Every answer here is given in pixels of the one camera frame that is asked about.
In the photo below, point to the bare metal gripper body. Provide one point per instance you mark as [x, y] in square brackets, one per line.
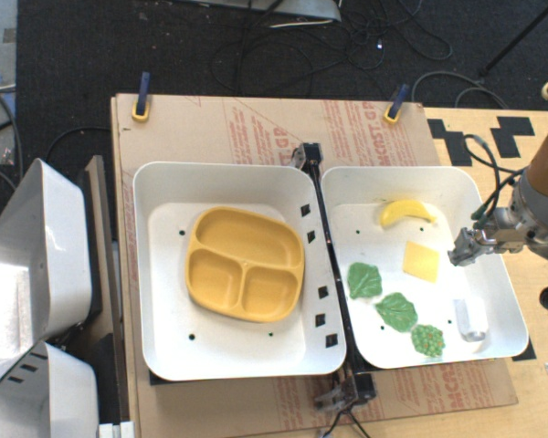
[507, 233]

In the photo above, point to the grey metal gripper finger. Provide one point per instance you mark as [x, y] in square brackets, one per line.
[466, 235]
[459, 254]

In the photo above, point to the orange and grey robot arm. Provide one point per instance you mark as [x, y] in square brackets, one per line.
[544, 164]

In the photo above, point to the yellow cheese slice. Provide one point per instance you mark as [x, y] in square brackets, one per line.
[421, 261]

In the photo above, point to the white plastic tray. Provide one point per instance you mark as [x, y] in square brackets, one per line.
[484, 290]
[50, 395]
[36, 263]
[164, 290]

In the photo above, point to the yellow banana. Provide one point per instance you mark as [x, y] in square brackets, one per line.
[399, 211]

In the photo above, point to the green lettuce leaf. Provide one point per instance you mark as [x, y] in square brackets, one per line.
[364, 281]
[397, 312]

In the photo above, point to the green peas patch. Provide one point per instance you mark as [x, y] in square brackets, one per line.
[428, 341]

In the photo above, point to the thin black rod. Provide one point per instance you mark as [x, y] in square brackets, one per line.
[335, 263]

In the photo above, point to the yellow divided plate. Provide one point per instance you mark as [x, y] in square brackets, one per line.
[244, 263]

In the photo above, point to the brown cardboard board red print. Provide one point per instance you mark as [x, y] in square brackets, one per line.
[237, 121]

